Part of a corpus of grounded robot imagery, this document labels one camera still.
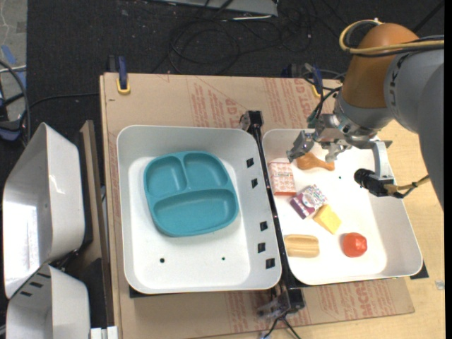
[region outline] red tomato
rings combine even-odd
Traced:
[[[342,248],[348,257],[359,257],[367,251],[367,239],[357,232],[351,232],[344,236]]]

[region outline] yellow cheese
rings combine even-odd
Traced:
[[[335,234],[338,230],[342,221],[340,218],[331,210],[331,206],[323,205],[319,208],[314,216],[314,221],[320,226],[327,229],[331,234]]]

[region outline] table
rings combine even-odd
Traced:
[[[130,95],[118,93],[116,79],[115,73],[100,77],[113,309],[115,325],[124,333],[124,339],[140,339],[133,336],[138,335],[134,330],[147,320],[149,307],[145,303],[147,299],[130,299],[122,268],[117,134],[132,124],[237,127],[240,115],[249,109],[263,112],[265,129],[303,129],[305,117],[316,101],[309,84],[301,79],[129,74]],[[331,110],[332,103],[328,102],[325,109]],[[398,183],[417,181],[427,173],[417,135],[392,122],[379,137],[393,141],[388,156]],[[405,281],[414,312],[297,327],[295,330],[303,339],[445,338],[444,212],[431,184],[414,190],[404,203],[429,274],[428,278],[394,279]],[[148,330],[143,337],[188,338],[188,333],[192,337],[213,337],[222,331],[227,333],[228,328],[212,323],[214,315],[222,315],[222,309],[213,304],[215,300],[224,300],[222,295],[200,293],[153,298],[152,308],[160,313],[153,314],[152,323],[143,324]],[[170,312],[171,317],[163,316]],[[191,316],[194,312],[198,314],[196,320]],[[249,332],[215,338],[255,339],[257,335]],[[272,338],[290,338],[290,334],[276,330]]]

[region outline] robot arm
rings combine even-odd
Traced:
[[[346,35],[362,23],[376,25],[357,49]],[[422,155],[444,208],[444,39],[419,40],[401,25],[374,20],[357,22],[341,35],[341,47],[354,54],[332,114],[320,114],[314,132],[301,132],[287,152],[289,161],[311,150],[328,149],[326,161],[351,147],[372,149],[375,172],[359,169],[355,180],[376,196],[401,197],[391,189],[386,148],[376,135],[392,119],[420,136]]]

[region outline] blue clamp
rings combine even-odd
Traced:
[[[116,79],[118,92],[122,95],[130,93],[130,82],[126,70],[126,58],[118,56],[118,72],[119,77]]]

